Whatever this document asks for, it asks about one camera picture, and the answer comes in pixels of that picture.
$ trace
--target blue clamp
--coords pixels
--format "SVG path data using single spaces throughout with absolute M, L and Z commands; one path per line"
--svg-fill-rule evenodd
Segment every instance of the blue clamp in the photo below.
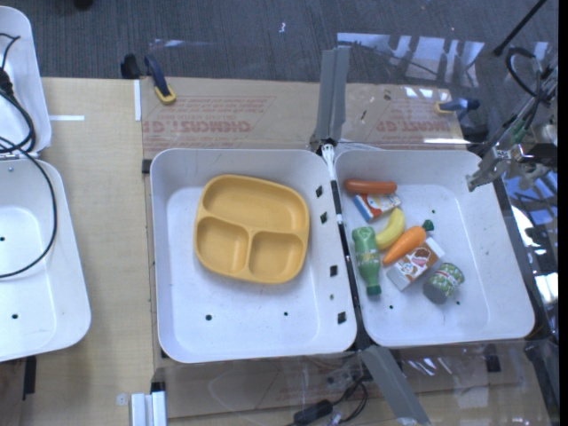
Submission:
M 176 100 L 176 93 L 166 82 L 162 69 L 151 53 L 144 57 L 144 63 L 148 68 L 148 75 L 154 79 L 154 91 L 163 104 L 171 104 Z

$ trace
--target green can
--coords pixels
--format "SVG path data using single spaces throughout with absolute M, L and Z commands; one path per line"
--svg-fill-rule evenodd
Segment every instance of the green can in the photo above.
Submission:
M 462 270 L 444 262 L 422 286 L 422 291 L 432 303 L 444 304 L 449 296 L 465 281 Z

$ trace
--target small box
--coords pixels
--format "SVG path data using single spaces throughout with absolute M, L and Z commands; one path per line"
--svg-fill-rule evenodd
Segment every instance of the small box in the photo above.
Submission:
M 357 194 L 353 197 L 355 205 L 367 222 L 377 219 L 383 213 L 393 210 L 401 203 L 395 194 Z
M 399 290 L 404 290 L 442 256 L 444 256 L 444 250 L 434 239 L 429 237 L 418 248 L 413 249 L 395 262 L 387 271 L 387 276 Z

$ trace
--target transparent plastic sheet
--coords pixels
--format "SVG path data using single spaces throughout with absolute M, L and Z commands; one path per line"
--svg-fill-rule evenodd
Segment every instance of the transparent plastic sheet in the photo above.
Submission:
M 425 6 L 429 4 L 432 2 L 427 0 Z M 290 24 L 283 22 L 277 32 L 271 32 L 279 48 L 284 45 L 279 44 L 279 36 L 287 35 L 289 27 Z M 522 37 L 518 39 L 534 53 L 542 67 L 552 63 L 557 40 L 526 42 Z M 527 100 L 525 92 L 507 70 L 505 56 L 495 56 L 491 51 L 493 46 L 476 39 L 341 32 L 336 34 L 335 41 L 327 46 L 322 44 L 322 50 L 349 46 L 351 57 L 345 93 L 346 115 L 338 151 L 355 147 L 467 149 L 475 153 L 483 137 L 497 133 Z M 160 151 L 173 147 L 313 149 L 309 142 L 319 115 L 320 64 L 305 59 L 305 52 L 291 45 L 288 44 L 288 50 L 276 49 L 277 54 L 271 57 L 252 44 L 228 46 L 155 40 L 149 52 L 159 60 L 168 83 L 177 94 L 177 101 L 173 105 L 161 105 L 155 96 L 152 78 L 142 81 L 145 159 L 151 160 Z M 285 59 L 287 55 L 298 61 L 289 63 L 289 59 Z M 235 65 L 236 58 L 245 61 Z M 516 68 L 527 83 L 533 82 L 530 62 L 518 59 Z M 467 100 L 465 104 L 459 100 L 463 98 Z M 436 104 L 453 100 L 452 112 L 437 112 Z M 464 107 L 476 100 L 481 104 L 479 107 Z M 540 108 L 539 124 L 546 123 L 548 118 L 548 110 Z M 506 186 L 520 181 L 523 192 L 527 181 L 529 187 L 532 187 L 531 182 L 539 186 L 542 181 L 546 181 L 545 185 L 557 182 L 554 171 L 547 175 L 551 179 L 542 180 L 542 176 L 531 177 L 532 172 L 527 175 L 525 170 L 511 163 L 508 171 L 503 172 Z M 506 214 L 510 205 L 509 189 L 503 192 L 500 199 L 505 199 L 503 212 Z M 554 237 L 557 211 L 549 203 L 552 199 L 547 197 L 545 204 L 538 192 L 526 195 L 540 204 L 537 208 L 542 206 L 548 213 L 548 218 L 540 217 L 540 220 L 552 229 L 548 232 Z M 516 225 L 517 211 L 522 207 L 513 205 Z M 521 214 L 530 215 L 533 209 L 534 204 L 532 207 L 525 204 Z M 526 232 L 527 228 L 519 227 L 519 230 Z M 531 245 L 521 243 L 520 246 L 517 255 L 524 258 L 525 249 L 531 250 Z M 557 244 L 553 243 L 552 248 L 554 254 Z M 557 420 L 554 412 L 557 403 L 554 396 L 557 268 L 547 267 L 543 272 L 535 262 L 538 262 L 536 257 L 529 255 L 532 270 L 527 272 L 526 267 L 522 268 L 529 288 L 534 279 L 535 311 L 544 311 L 545 316 L 537 318 L 537 326 L 527 336 L 527 341 L 497 343 L 496 359 L 493 358 L 495 353 L 487 353 L 487 349 L 493 351 L 493 344 L 489 343 L 393 351 L 432 423 L 548 424 Z M 556 339 L 549 341 L 551 335 Z M 359 355 L 349 351 L 335 356 L 240 359 L 204 365 L 179 365 L 162 352 L 162 355 L 156 354 L 154 381 L 174 387 L 170 390 L 173 399 L 169 399 L 169 414 L 174 424 L 199 421 L 196 417 L 202 415 L 204 421 L 217 420 L 219 424 L 290 424 L 293 413 L 318 402 L 322 396 L 341 397 L 349 380 L 342 372 L 347 359 L 360 369 Z M 496 369 L 496 360 L 500 362 L 497 365 L 501 365 L 500 370 Z M 503 366 L 513 369 L 505 371 Z M 324 374 L 314 377 L 314 371 L 321 372 L 322 368 Z M 336 376 L 340 379 L 337 386 L 334 385 Z M 282 377 L 284 381 L 277 384 Z M 440 377 L 445 377 L 445 382 L 441 382 Z M 193 382 L 195 385 L 188 388 L 187 384 Z M 204 384 L 208 386 L 207 393 L 203 392 Z M 267 393 L 276 390 L 275 387 L 281 387 L 284 394 L 272 402 Z M 371 390 L 381 398 L 376 387 Z M 447 393 L 447 398 L 430 403 L 441 392 Z M 360 395 L 354 393 L 354 400 L 347 403 L 349 407 L 341 409 L 343 416 L 350 408 L 357 408 L 357 396 Z M 189 408 L 186 402 L 189 398 L 202 402 L 194 402 Z M 508 406 L 507 412 L 503 412 L 503 404 Z M 350 424 L 404 423 L 404 419 L 392 416 L 386 403 L 378 412 L 368 407 L 366 410 L 371 416 L 366 418 L 362 413 Z M 314 424 L 331 424 L 330 421 L 327 417 Z

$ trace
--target yellow banana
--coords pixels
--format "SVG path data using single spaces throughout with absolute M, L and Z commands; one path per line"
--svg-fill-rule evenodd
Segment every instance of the yellow banana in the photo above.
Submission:
M 387 249 L 405 231 L 405 215 L 396 207 L 389 216 L 387 226 L 375 235 L 376 247 L 379 250 Z

